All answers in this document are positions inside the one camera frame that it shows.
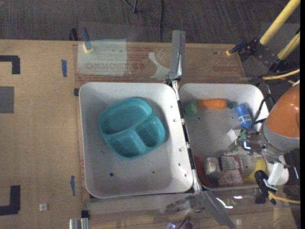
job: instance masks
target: yellow pipe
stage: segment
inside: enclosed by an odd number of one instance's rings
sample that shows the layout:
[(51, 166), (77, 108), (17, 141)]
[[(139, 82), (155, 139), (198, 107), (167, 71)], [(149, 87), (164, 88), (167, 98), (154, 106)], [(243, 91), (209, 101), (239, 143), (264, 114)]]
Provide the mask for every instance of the yellow pipe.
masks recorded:
[(300, 41), (301, 41), (301, 34), (300, 33), (301, 32), (296, 34), (293, 37), (293, 39), (287, 44), (287, 46), (279, 52), (277, 57), (280, 60), (285, 60), (294, 51), (294, 49), (296, 49), (297, 46), (300, 45)]
[(271, 24), (269, 29), (261, 37), (260, 43), (266, 46), (274, 35), (278, 32), (281, 26), (286, 22), (290, 15), (295, 11), (297, 6), (301, 3), (301, 0), (290, 0), (282, 12), (278, 15), (275, 21)]

